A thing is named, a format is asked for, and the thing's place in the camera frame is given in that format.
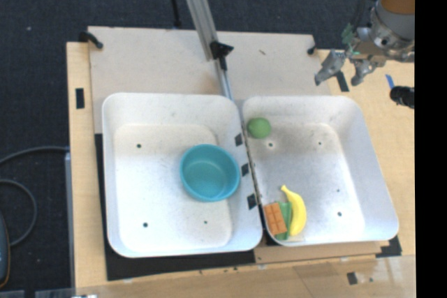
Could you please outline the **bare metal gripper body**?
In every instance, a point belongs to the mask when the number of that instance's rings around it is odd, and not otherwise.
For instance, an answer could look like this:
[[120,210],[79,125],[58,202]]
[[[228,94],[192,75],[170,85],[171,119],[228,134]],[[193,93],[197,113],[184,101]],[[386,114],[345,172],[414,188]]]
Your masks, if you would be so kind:
[[349,45],[349,59],[377,64],[387,61],[413,63],[414,40],[402,38],[387,27],[359,27]]

